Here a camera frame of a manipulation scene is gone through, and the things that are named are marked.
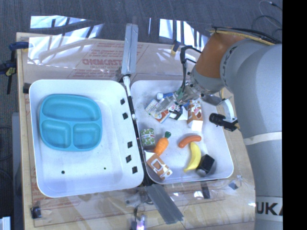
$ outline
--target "white tray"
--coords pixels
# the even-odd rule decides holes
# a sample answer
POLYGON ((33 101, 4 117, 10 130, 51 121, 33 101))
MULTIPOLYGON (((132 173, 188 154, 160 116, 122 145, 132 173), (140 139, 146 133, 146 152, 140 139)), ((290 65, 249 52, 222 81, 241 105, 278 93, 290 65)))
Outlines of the white tray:
POLYGON ((141 131, 144 128, 153 128, 155 142, 163 137, 166 131, 172 133, 171 137, 168 139, 169 145, 160 157, 172 170, 173 174, 165 180, 161 180, 158 175, 146 165, 150 178, 159 184, 170 184, 207 181, 229 177, 233 173, 234 165, 223 128, 221 126, 217 127, 209 121, 210 114, 217 113, 215 106, 201 101, 203 113, 203 126, 201 132, 192 131, 185 120, 178 121, 168 118, 163 123, 159 123, 145 111, 145 107, 153 98, 156 98, 158 92, 174 92, 181 84, 182 81, 177 80, 139 80, 134 82, 131 87, 138 130, 141 131), (215 159, 210 173, 205 177, 198 176, 195 171, 183 171, 189 163, 190 148, 187 145, 185 148, 180 149, 178 143, 188 134, 201 135, 202 140, 201 142, 197 142, 197 144, 201 149, 202 156, 208 154, 215 159))
POLYGON ((111 80, 38 80, 31 84, 29 97, 37 185, 43 194, 82 195, 133 188, 142 183, 144 171, 121 84, 111 80), (44 144, 39 133, 39 109, 43 99, 54 93, 82 95, 98 104, 103 130, 96 148, 61 151, 44 144))

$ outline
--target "black hole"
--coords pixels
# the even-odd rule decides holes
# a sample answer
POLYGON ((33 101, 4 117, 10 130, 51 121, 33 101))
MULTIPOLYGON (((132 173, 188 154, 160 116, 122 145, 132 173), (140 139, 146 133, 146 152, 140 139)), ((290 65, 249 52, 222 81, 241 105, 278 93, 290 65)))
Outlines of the black hole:
POLYGON ((136 173, 137 171, 138 171, 138 167, 134 166, 134 167, 132 168, 132 174, 136 173))
POLYGON ((131 161, 131 155, 126 157, 126 162, 129 163, 131 161))
POLYGON ((123 113, 123 118, 124 119, 128 118, 128 114, 127 113, 123 113))

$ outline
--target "gray floor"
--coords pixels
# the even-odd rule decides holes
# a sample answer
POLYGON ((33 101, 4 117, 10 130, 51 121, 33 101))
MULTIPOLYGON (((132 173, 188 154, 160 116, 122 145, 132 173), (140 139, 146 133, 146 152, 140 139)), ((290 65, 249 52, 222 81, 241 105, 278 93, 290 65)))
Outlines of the gray floor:
MULTIPOLYGON (((63 15, 104 23, 135 17, 257 30, 282 40, 283 0, 0 0, 0 63, 10 59, 16 32, 30 32, 30 16, 63 15)), ((16 74, 11 93, 0 75, 0 218, 13 214, 12 114, 18 112, 16 74)))

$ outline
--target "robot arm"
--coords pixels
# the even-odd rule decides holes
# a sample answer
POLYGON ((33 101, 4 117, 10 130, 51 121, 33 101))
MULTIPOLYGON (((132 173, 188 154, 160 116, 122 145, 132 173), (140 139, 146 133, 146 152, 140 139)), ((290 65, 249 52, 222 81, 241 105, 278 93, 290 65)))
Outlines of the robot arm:
POLYGON ((283 229, 282 44, 214 33, 190 74, 182 101, 192 96, 207 101, 223 87, 234 95, 253 170, 255 229, 283 229))

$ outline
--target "table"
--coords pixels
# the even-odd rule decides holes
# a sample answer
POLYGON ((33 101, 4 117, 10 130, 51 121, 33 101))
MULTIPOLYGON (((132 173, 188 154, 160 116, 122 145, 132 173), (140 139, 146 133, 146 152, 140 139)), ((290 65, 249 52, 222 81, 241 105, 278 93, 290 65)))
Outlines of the table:
MULTIPOLYGON (((16 41, 33 42, 33 38, 47 38, 45 34, 17 33, 16 41)), ((138 59, 137 72, 132 76, 132 82, 138 79, 182 79, 180 63, 174 66, 169 63, 168 72, 161 70, 161 56, 171 56, 171 46, 168 44, 138 43, 138 50, 142 58, 138 59), (144 62, 155 66, 152 69, 142 69, 144 62)), ((29 97, 24 93, 25 83, 32 83, 37 79, 48 77, 54 67, 45 65, 45 69, 31 71, 28 50, 17 50, 17 74, 19 115, 21 125, 21 157, 22 157, 22 193, 24 211, 24 229, 130 229, 134 220, 135 205, 126 205, 127 198, 134 199, 134 195, 142 193, 142 188, 122 191, 95 193, 92 195, 78 195, 64 198, 47 198, 35 184, 34 151, 31 134, 31 120, 29 115, 29 97), (31 209, 40 209, 41 217, 33 219, 31 209)), ((63 69, 62 77, 71 69, 63 69)), ((226 98, 231 96, 227 90, 226 98)), ((234 164, 233 174, 226 179, 206 181, 201 183, 178 183, 165 186, 166 192, 172 196, 178 209, 183 214, 183 220, 174 224, 165 224, 158 210, 149 204, 138 207, 138 216, 146 216, 148 229, 253 229, 255 211, 254 180, 249 158, 238 130, 224 131, 231 157, 234 164)))

